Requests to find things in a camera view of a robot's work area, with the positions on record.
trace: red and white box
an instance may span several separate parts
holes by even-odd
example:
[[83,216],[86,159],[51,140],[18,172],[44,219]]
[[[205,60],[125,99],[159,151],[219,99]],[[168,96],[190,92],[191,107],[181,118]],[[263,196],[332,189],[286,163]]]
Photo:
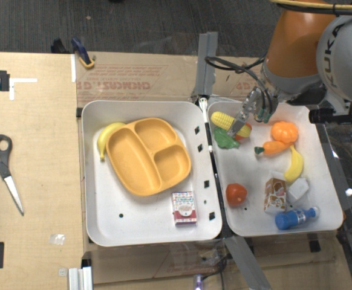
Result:
[[196,224],[196,210],[192,192],[173,192],[172,207],[176,225]]

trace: blue bottle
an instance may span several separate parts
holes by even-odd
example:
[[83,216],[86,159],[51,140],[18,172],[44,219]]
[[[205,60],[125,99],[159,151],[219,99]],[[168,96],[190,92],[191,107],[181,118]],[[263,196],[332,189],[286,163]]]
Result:
[[311,207],[308,210],[296,208],[275,216],[275,224],[280,230],[287,230],[291,227],[304,224],[311,218],[316,218],[320,214],[318,207]]

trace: toy banana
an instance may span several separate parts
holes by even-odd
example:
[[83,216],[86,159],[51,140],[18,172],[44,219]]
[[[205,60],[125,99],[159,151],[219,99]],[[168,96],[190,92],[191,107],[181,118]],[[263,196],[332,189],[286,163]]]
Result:
[[302,155],[295,149],[294,145],[291,145],[290,149],[292,150],[292,164],[284,173],[284,178],[289,183],[299,178],[304,169],[304,159]]
[[104,128],[102,132],[100,133],[98,140],[97,140],[97,147],[99,150],[99,155],[101,158],[101,161],[105,160],[105,149],[106,149],[106,141],[108,140],[109,135],[118,129],[119,127],[124,126],[125,123],[111,123],[109,126]]
[[[211,121],[217,127],[228,131],[234,121],[234,118],[222,112],[214,112],[211,115]],[[250,136],[251,128],[245,124],[236,134],[240,137],[247,138]]]

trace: orange divided plate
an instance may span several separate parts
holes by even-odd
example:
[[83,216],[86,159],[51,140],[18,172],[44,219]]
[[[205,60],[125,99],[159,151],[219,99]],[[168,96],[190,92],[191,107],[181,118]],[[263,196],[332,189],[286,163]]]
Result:
[[171,188],[191,171],[184,144],[160,118],[145,118],[118,128],[109,136],[106,151],[122,184],[139,196]]

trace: gray carpet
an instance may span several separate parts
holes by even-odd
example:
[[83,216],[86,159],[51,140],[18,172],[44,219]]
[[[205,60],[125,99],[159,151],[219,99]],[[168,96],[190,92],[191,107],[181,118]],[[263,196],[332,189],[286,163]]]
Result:
[[[349,4],[352,0],[325,0]],[[260,56],[282,9],[269,0],[0,0],[0,51],[68,50],[196,54],[198,35],[219,32],[218,54]]]

